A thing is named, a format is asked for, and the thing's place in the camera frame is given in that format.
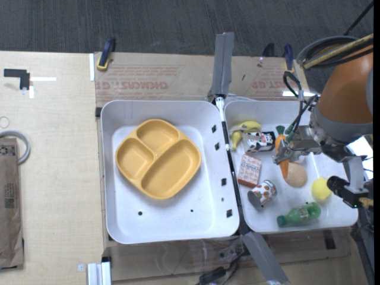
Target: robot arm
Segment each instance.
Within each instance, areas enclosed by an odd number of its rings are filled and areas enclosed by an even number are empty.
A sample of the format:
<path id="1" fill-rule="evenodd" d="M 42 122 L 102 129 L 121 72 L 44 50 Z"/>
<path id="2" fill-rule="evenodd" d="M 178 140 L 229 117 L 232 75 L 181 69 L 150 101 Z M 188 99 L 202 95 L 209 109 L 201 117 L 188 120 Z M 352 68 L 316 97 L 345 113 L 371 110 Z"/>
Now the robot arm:
<path id="1" fill-rule="evenodd" d="M 369 48 L 373 49 L 373 45 L 356 53 Z M 319 102 L 311 106 L 310 111 L 309 125 L 298 126 L 287 140 L 281 141 L 273 162 L 296 161 L 309 153 L 327 155 L 344 165 L 349 180 L 332 176 L 328 187 L 347 205 L 361 207 L 360 198 L 368 196 L 363 184 L 365 157 L 356 156 L 347 146 L 364 135 L 373 134 L 373 52 L 337 65 Z"/>

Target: toy carrot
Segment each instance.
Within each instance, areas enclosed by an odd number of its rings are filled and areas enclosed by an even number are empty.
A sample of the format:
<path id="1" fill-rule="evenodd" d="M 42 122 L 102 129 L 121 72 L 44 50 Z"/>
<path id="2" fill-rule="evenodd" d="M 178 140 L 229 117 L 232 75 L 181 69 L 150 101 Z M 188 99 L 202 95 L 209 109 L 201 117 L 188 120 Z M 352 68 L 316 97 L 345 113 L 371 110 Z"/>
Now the toy carrot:
<path id="1" fill-rule="evenodd" d="M 277 130 L 278 137 L 275 139 L 274 145 L 275 145 L 275 152 L 278 153 L 278 147 L 280 146 L 281 140 L 286 140 L 286 136 L 284 135 L 285 127 L 277 126 L 275 129 Z M 287 171 L 289 168 L 289 159 L 281 161 L 280 168 L 283 174 L 283 178 L 287 178 Z"/>

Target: toy food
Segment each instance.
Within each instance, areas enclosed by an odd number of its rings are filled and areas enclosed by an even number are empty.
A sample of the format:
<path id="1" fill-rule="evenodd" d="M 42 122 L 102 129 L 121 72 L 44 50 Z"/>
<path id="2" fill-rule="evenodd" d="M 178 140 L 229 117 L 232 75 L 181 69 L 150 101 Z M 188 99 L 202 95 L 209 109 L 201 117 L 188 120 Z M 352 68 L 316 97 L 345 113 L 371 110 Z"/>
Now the toy food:
<path id="1" fill-rule="evenodd" d="M 274 141 L 275 144 L 275 152 L 278 153 L 278 147 L 280 146 L 281 140 L 286 140 L 286 136 L 284 135 L 284 126 L 277 126 L 275 128 L 277 130 L 278 136 Z M 283 160 L 280 162 L 281 173 L 283 174 L 283 178 L 287 178 L 289 172 L 289 159 Z"/>
<path id="2" fill-rule="evenodd" d="M 258 128 L 261 129 L 261 124 L 257 121 L 244 121 L 240 125 L 237 126 L 237 130 L 234 130 L 231 134 L 231 140 L 232 140 L 232 150 L 236 150 L 236 147 L 238 146 L 238 143 L 240 140 L 242 140 L 242 132 L 244 130 L 252 129 L 252 128 Z"/>
<path id="3" fill-rule="evenodd" d="M 320 201 L 324 201 L 331 195 L 331 190 L 327 187 L 325 178 L 316 179 L 311 186 L 312 195 Z"/>
<path id="4" fill-rule="evenodd" d="M 308 181 L 308 174 L 301 164 L 289 162 L 287 177 L 284 180 L 292 187 L 302 187 Z"/>

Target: blue clamp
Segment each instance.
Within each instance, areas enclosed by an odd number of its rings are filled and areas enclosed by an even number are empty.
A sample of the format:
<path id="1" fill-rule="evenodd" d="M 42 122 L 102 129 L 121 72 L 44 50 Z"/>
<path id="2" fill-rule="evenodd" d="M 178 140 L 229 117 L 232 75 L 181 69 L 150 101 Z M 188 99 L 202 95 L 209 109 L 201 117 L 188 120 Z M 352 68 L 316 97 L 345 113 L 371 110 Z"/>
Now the blue clamp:
<path id="1" fill-rule="evenodd" d="M 292 72 L 293 71 L 293 49 L 291 45 L 285 45 L 284 57 L 285 57 L 287 71 Z"/>
<path id="2" fill-rule="evenodd" d="M 108 56 L 109 56 L 110 52 L 114 52 L 115 51 L 115 46 L 116 46 L 115 41 L 116 41 L 116 39 L 113 38 L 113 37 L 108 37 L 107 38 L 106 44 L 104 45 L 104 49 L 103 49 L 102 55 L 97 60 L 97 64 L 96 64 L 96 68 L 99 71 L 105 71 L 105 70 L 107 70 L 108 63 L 109 63 Z"/>

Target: black cable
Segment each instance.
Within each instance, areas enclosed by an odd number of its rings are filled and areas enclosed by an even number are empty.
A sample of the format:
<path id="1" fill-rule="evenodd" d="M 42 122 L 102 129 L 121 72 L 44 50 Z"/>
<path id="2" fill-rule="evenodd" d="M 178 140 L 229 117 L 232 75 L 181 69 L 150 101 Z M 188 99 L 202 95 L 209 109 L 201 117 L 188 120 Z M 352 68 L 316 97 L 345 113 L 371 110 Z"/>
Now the black cable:
<path id="1" fill-rule="evenodd" d="M 227 280 L 224 282 L 224 283 L 226 283 L 228 280 L 230 280 L 235 275 L 236 271 L 238 270 L 238 262 L 239 262 L 239 260 L 243 254 L 244 254 L 244 251 L 242 253 L 240 253 L 233 261 L 231 261 L 231 263 L 227 269 L 224 269 L 221 266 L 221 267 L 218 267 L 218 268 L 216 268 L 216 269 L 214 269 L 208 273 L 204 273 L 203 275 L 201 275 L 199 277 L 199 282 L 196 285 L 206 285 L 208 283 L 213 282 L 214 280 L 217 280 L 218 278 L 222 278 L 226 275 L 226 273 L 228 271 L 231 270 L 231 268 L 234 265 L 236 265 L 234 270 L 232 271 L 232 273 L 228 276 Z"/>
<path id="2" fill-rule="evenodd" d="M 351 26 L 349 27 L 349 29 L 343 35 L 345 35 L 345 36 L 348 35 L 354 29 L 354 27 L 356 27 L 356 25 L 360 22 L 360 20 L 373 7 L 373 2 L 374 2 L 374 0 L 372 0 L 372 2 L 365 8 L 365 10 L 359 15 L 359 17 L 354 21 L 354 23 L 351 24 Z"/>
<path id="3" fill-rule="evenodd" d="M 338 60 L 338 61 L 333 61 L 333 62 L 328 62 L 328 63 L 323 63 L 321 62 L 320 64 L 317 64 L 314 66 L 314 68 L 329 68 L 329 67 L 336 67 L 337 65 L 339 64 L 345 64 L 346 62 L 348 61 L 352 61 L 352 60 L 355 60 L 357 58 L 360 58 L 360 57 L 363 57 L 367 54 L 370 54 L 373 52 L 373 48 L 371 49 L 368 49 L 368 50 L 365 50 L 364 52 L 361 52 L 361 53 L 358 53 L 354 56 L 351 56 L 351 57 L 348 57 L 348 58 L 344 58 L 344 59 L 341 59 L 341 60 Z"/>
<path id="4" fill-rule="evenodd" d="M 365 42 L 363 42 L 361 45 L 357 45 L 357 46 L 355 46 L 355 47 L 352 47 L 351 49 L 348 49 L 348 50 L 345 50 L 344 52 L 341 52 L 341 53 L 339 53 L 339 54 L 336 54 L 336 55 L 334 55 L 334 56 L 328 58 L 327 61 L 322 61 L 322 62 L 320 62 L 319 64 L 327 63 L 327 62 L 329 62 L 329 61 L 331 61 L 331 62 L 339 61 L 339 60 L 341 60 L 341 59 L 343 59 L 343 58 L 345 58 L 345 57 L 347 57 L 347 56 L 349 56 L 349 55 L 351 55 L 351 54 L 354 54 L 354 53 L 358 52 L 358 51 L 361 50 L 361 49 L 364 49 L 364 48 L 368 47 L 368 46 L 371 45 L 372 43 L 373 43 L 373 39 L 370 40 L 370 41 L 365 41 Z"/>
<path id="5" fill-rule="evenodd" d="M 300 94 L 302 92 L 301 82 L 291 72 L 285 71 L 284 76 L 283 76 L 284 83 L 288 87 L 288 89 L 299 99 L 299 95 L 292 89 L 290 84 L 287 82 L 287 77 L 292 79 L 297 84 L 298 89 L 299 89 L 298 94 Z M 298 115 L 302 114 L 303 102 L 304 102 L 303 99 L 299 100 Z M 300 119 L 301 119 L 301 117 L 296 118 L 296 123 L 294 124 L 293 130 L 292 130 L 293 132 L 296 132 L 296 130 L 298 129 Z"/>
<path id="6" fill-rule="evenodd" d="M 292 122 L 291 126 L 293 126 L 293 129 L 292 131 L 294 132 L 294 127 L 296 125 L 296 123 L 298 122 L 298 124 L 300 123 L 300 120 L 301 120 L 301 117 L 303 115 L 303 113 L 308 109 L 308 107 L 314 102 L 314 101 L 318 101 L 318 95 L 314 95 L 312 97 L 309 98 L 309 100 L 306 102 L 305 106 L 303 107 L 302 111 L 297 115 L 296 119 Z"/>
<path id="7" fill-rule="evenodd" d="M 228 276 L 227 280 L 224 281 L 224 283 L 223 283 L 222 285 L 226 285 L 227 282 L 228 282 L 229 280 L 231 280 L 232 277 L 237 273 L 238 269 L 239 269 L 239 262 L 237 261 L 237 262 L 236 262 L 236 265 L 235 265 L 235 268 L 233 269 L 233 271 L 231 272 L 231 274 Z"/>
<path id="8" fill-rule="evenodd" d="M 353 40 L 357 40 L 356 38 L 328 38 L 320 43 L 317 43 L 315 46 L 312 46 L 307 53 L 305 54 L 305 60 L 310 61 L 310 59 L 322 52 L 323 50 L 326 50 L 328 48 L 332 48 L 334 46 L 340 46 L 340 45 L 346 45 Z"/>

